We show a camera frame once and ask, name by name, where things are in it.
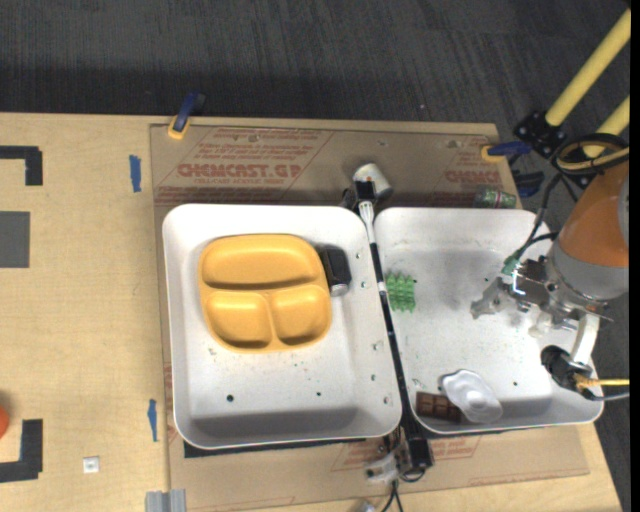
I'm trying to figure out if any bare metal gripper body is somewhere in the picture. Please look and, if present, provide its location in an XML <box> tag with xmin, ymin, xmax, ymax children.
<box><xmin>508</xmin><ymin>254</ymin><xmax>615</xmax><ymax>329</ymax></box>

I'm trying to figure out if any white plastic tray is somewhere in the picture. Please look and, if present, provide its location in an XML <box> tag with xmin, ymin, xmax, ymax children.
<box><xmin>161</xmin><ymin>202</ymin><xmax>404</xmax><ymax>451</ymax></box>
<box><xmin>372</xmin><ymin>206</ymin><xmax>606</xmax><ymax>436</ymax></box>

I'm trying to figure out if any green bumpy toy block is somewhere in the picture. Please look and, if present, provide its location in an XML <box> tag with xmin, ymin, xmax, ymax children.
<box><xmin>384</xmin><ymin>271</ymin><xmax>418</xmax><ymax>315</ymax></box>

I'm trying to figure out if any green can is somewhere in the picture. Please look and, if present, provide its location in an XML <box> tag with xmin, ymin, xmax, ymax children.
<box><xmin>471</xmin><ymin>184</ymin><xmax>518</xmax><ymax>210</ymax></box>

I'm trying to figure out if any thin black and white rod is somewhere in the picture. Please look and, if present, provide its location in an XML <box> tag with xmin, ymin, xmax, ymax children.
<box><xmin>357</xmin><ymin>198</ymin><xmax>427</xmax><ymax>443</ymax></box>

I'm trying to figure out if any brown chocolate bar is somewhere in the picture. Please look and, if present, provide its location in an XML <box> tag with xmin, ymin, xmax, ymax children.
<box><xmin>415</xmin><ymin>391</ymin><xmax>463</xmax><ymax>426</ymax></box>

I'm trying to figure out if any white can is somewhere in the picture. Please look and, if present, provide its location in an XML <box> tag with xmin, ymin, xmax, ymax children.
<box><xmin>351</xmin><ymin>162</ymin><xmax>394</xmax><ymax>202</ymax></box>

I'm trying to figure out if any yellow divided plate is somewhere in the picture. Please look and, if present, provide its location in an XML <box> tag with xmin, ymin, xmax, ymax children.
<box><xmin>197</xmin><ymin>232</ymin><xmax>334</xmax><ymax>352</ymax></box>

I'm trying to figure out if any brown cardboard board red print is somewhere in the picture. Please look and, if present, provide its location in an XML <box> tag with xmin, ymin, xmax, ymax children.
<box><xmin>149</xmin><ymin>122</ymin><xmax>592</xmax><ymax>494</ymax></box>

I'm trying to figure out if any black cylinder on white bracket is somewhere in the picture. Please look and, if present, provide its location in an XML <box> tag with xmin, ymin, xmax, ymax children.
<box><xmin>540</xmin><ymin>312</ymin><xmax>601</xmax><ymax>397</ymax></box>

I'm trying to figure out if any black block with thin wires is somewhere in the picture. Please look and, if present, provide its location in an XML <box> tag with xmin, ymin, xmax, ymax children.
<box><xmin>406</xmin><ymin>437</ymin><xmax>436</xmax><ymax>472</ymax></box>

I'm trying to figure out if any yellow padded post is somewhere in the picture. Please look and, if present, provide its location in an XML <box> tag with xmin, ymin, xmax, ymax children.
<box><xmin>579</xmin><ymin>97</ymin><xmax>631</xmax><ymax>161</ymax></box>
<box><xmin>513</xmin><ymin>6</ymin><xmax>631</xmax><ymax>157</ymax></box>

